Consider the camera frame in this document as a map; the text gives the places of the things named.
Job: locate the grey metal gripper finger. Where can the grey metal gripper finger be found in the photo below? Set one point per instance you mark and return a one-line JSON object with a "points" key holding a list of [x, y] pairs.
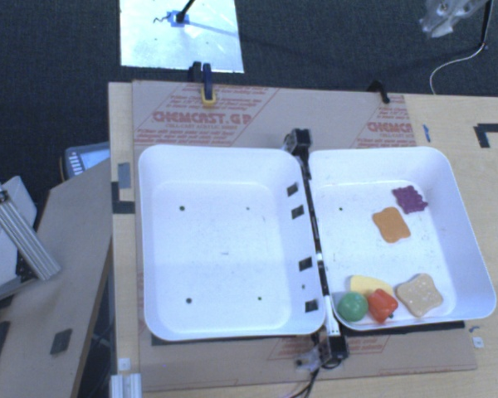
{"points": [[465, 2], [436, 6]]}

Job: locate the purple grapes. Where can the purple grapes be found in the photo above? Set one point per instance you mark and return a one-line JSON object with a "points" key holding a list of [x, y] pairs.
{"points": [[410, 199]]}

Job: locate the brown cardboard board red print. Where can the brown cardboard board red print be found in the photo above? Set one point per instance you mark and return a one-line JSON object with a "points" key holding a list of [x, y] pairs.
{"points": [[253, 110]]}

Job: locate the orange bread slice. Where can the orange bread slice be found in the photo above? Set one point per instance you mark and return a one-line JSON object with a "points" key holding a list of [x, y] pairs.
{"points": [[391, 225]]}

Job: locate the white plastic tray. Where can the white plastic tray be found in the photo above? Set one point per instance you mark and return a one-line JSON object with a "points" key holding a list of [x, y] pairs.
{"points": [[357, 247], [216, 243]]}

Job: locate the thin black and white rod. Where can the thin black and white rod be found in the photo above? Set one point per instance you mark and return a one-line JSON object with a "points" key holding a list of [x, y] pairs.
{"points": [[315, 230]]}

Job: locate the yellow cheese wedge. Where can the yellow cheese wedge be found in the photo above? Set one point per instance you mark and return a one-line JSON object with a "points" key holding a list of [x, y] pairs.
{"points": [[367, 284]]}

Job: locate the beige bread slice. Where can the beige bread slice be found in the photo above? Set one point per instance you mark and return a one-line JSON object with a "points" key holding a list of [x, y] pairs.
{"points": [[419, 295]]}

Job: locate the red bell pepper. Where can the red bell pepper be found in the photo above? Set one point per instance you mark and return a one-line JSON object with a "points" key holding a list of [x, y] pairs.
{"points": [[382, 305]]}

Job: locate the green ball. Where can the green ball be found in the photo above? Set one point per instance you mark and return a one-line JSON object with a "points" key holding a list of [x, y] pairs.
{"points": [[352, 306]]}

